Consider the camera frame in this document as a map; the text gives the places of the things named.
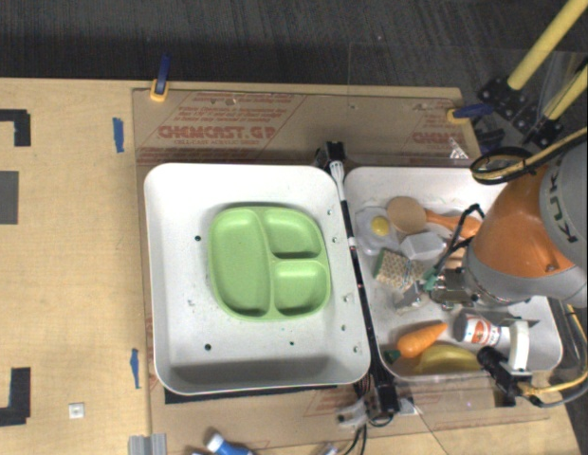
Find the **brown round object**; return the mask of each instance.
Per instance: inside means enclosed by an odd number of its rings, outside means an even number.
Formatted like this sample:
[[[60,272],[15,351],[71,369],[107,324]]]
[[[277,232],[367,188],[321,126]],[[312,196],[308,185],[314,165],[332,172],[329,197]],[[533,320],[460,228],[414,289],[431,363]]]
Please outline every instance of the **brown round object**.
[[[387,206],[391,223],[404,234],[416,234],[427,224],[427,215],[416,199],[403,195],[392,199]]]

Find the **gray square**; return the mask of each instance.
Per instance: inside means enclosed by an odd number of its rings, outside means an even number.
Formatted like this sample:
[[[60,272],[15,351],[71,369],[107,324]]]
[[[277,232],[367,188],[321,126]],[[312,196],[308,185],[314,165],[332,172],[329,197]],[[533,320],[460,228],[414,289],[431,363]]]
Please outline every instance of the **gray square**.
[[[0,172],[0,224],[18,224],[18,172]]]

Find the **orange carrot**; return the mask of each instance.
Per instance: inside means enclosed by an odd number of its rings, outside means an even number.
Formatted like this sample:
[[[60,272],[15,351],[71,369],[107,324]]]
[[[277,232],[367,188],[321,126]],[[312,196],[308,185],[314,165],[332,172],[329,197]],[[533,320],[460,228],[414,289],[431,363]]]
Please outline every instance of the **orange carrot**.
[[[420,355],[431,347],[437,338],[448,328],[448,324],[440,322],[429,327],[410,332],[397,342],[397,349],[402,357],[412,358]]]

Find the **divided green plate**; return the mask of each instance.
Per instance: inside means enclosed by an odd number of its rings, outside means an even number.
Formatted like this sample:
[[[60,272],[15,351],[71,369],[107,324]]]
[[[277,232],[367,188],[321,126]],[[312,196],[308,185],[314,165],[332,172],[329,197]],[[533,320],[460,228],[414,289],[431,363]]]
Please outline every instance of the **divided green plate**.
[[[330,268],[317,224],[298,210],[241,207],[220,212],[209,239],[211,286],[240,319],[294,319],[330,298]]]

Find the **wooden table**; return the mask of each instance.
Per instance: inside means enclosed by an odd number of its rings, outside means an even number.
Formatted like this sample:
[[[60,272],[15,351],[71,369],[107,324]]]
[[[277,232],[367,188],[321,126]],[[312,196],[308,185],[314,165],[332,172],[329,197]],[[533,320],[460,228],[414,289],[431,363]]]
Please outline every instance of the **wooden table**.
[[[0,453],[126,453],[130,435],[152,432],[131,96],[149,85],[0,79],[0,108],[32,116],[30,147],[14,147],[13,125],[0,122],[0,171],[19,173],[18,224],[0,225],[0,408],[9,403],[10,370],[31,372],[30,417],[0,427]],[[124,123],[120,154],[113,118]],[[83,418],[69,418],[72,403],[84,403]],[[495,446],[579,452],[565,408],[557,408],[531,423],[376,438],[366,453]]]

